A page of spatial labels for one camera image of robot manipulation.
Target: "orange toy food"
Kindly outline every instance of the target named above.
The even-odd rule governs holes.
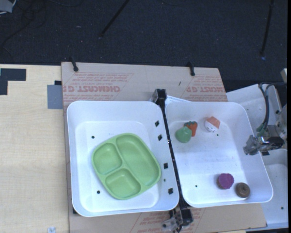
[[[196,129],[197,129],[197,122],[195,122],[195,121],[189,121],[189,122],[186,122],[184,124],[184,126],[188,127],[190,130],[192,130],[192,136],[195,136]]]

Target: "black stand leg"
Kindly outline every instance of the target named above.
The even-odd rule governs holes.
[[[269,12],[268,12],[266,29],[265,29],[265,35],[264,35],[264,40],[263,40],[263,45],[262,45],[262,49],[260,51],[260,56],[262,57],[263,60],[265,60],[264,50],[265,50],[265,46],[266,46],[266,41],[267,41],[267,36],[268,36],[268,30],[269,30],[269,27],[270,27],[270,22],[271,22],[273,7],[274,7],[274,0],[271,0],[271,2],[270,2],[270,9],[269,9]]]
[[[98,39],[102,39],[105,32],[108,30],[108,28],[111,26],[111,24],[114,22],[114,20],[118,17],[118,15],[122,12],[122,10],[125,8],[125,6],[128,4],[129,0],[126,0],[123,5],[120,7],[120,9],[116,12],[116,14],[112,17],[112,19],[110,20],[110,22],[107,24],[107,26],[103,29],[103,31],[101,31],[101,33],[99,34]]]

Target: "brown toy donut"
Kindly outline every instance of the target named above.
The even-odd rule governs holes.
[[[238,183],[236,185],[236,194],[241,198],[246,198],[250,195],[250,187],[246,183]]]

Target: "wooden table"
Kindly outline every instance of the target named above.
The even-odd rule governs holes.
[[[48,109],[47,98],[47,85],[62,80],[61,66],[1,68],[27,72],[0,96],[0,232],[68,233],[64,111]]]

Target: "black tape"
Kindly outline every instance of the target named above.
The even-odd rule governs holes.
[[[62,81],[61,80],[55,80],[54,81],[54,85],[62,85]]]
[[[8,95],[8,81],[26,81],[26,69],[0,69],[0,95]]]

